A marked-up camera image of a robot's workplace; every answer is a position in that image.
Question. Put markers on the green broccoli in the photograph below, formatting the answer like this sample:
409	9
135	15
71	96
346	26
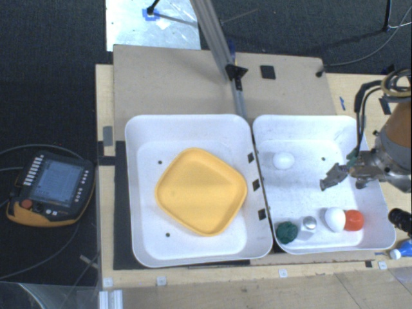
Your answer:
286	232

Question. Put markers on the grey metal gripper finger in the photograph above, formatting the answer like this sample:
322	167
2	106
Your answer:
334	175
361	183

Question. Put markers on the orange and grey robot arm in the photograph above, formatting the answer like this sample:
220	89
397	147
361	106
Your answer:
399	124

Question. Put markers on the yellow plate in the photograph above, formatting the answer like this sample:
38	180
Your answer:
199	192

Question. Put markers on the blue and white bottle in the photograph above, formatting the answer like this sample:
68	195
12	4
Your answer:
405	249

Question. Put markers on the brown cardboard board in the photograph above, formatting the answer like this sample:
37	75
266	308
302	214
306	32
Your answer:
167	85

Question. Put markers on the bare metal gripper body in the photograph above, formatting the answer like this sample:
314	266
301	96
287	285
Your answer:
370	166

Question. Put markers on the silver can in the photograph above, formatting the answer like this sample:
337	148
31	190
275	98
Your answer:
308	225

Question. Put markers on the red tomato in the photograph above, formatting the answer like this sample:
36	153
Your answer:
354	220

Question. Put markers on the white egg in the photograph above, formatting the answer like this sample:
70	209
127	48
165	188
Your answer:
283	160
334	219

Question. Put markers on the white plastic tray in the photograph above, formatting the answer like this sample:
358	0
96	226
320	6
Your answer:
299	192
145	188

